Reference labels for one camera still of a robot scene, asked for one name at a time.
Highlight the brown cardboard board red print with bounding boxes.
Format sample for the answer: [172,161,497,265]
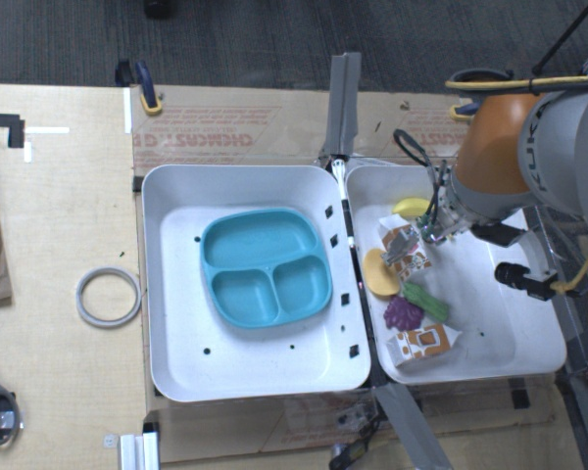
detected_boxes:
[129,84,558,465]

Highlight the white plastic tray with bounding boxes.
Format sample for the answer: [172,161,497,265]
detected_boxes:
[345,164,568,387]
[140,164,372,404]

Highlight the white and brown carton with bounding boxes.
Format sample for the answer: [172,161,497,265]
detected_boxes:
[385,322,463,370]
[377,212,433,284]

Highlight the black caster wheel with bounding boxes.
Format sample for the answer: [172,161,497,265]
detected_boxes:
[142,0,173,20]

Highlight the yellow banana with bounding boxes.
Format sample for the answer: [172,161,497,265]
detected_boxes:
[391,197,432,220]

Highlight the purple grapes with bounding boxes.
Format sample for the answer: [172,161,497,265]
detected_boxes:
[382,295,425,333]

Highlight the blue divided plate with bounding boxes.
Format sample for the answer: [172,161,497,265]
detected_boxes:
[199,207,335,329]

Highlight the green cucumber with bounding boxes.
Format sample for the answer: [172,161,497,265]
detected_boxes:
[401,281,451,324]

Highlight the white tape roll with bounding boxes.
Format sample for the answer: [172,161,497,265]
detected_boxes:
[74,265,143,330]

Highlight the yellow round biscuit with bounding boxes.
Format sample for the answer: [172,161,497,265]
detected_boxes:
[362,247,403,298]

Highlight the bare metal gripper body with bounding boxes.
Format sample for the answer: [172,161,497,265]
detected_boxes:
[418,202,472,247]

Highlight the black cylinder on white bracket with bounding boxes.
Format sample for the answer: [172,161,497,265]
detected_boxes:
[493,260,562,304]

